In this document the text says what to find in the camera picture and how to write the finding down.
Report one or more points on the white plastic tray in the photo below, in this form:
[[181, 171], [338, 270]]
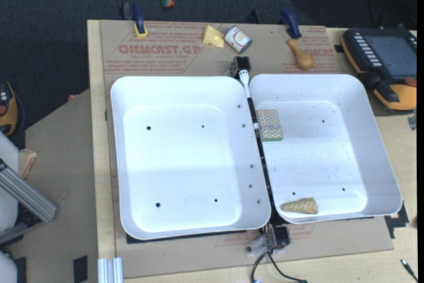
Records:
[[185, 159], [324, 155]]

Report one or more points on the patterned small carton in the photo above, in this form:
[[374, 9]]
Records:
[[270, 125]]

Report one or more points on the black and white thin rod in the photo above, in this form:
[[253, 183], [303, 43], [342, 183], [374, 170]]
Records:
[[261, 155]]

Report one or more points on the yellow cheese wedge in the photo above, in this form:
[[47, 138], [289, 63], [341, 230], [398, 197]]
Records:
[[212, 37]]

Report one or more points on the small white can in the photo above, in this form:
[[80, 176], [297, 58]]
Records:
[[237, 39]]

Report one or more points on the brown cardboard board red print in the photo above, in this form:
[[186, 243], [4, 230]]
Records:
[[165, 49]]

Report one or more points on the brown chicken drumstick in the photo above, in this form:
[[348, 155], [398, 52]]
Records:
[[302, 56]]

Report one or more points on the red and green strawberry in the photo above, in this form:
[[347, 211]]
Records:
[[168, 2]]

